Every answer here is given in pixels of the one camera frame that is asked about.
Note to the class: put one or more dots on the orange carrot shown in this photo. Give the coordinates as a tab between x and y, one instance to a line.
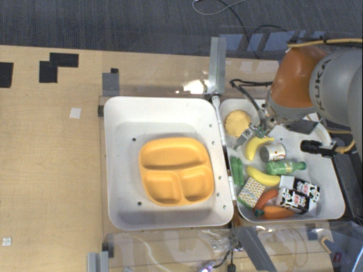
266	198
276	212

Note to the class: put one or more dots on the white plastic tray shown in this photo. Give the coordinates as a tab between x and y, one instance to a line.
170	115
320	186

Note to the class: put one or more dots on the green toy beans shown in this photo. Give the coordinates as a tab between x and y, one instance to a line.
237	170

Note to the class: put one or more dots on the black cylinder on white bracket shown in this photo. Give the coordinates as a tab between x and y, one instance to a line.
314	147

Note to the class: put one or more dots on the small white can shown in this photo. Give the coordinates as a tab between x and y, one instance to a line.
273	152

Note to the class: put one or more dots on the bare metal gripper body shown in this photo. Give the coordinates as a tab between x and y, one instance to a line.
266	120

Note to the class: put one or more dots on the green plastic bottle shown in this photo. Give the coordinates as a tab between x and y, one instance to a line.
280	167

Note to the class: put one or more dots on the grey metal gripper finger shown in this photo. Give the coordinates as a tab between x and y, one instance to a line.
244	138

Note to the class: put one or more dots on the orange divided plate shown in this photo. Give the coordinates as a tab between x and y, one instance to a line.
175	170

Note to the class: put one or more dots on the yellow banana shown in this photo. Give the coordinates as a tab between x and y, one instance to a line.
262	176
252	147

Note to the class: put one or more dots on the cow print milk carton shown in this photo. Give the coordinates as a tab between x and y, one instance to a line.
295	201
304	187

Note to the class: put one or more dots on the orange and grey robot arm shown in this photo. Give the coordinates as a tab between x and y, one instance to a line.
317	78

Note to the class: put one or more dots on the yellow patterned carton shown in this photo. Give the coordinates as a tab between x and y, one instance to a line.
251	192

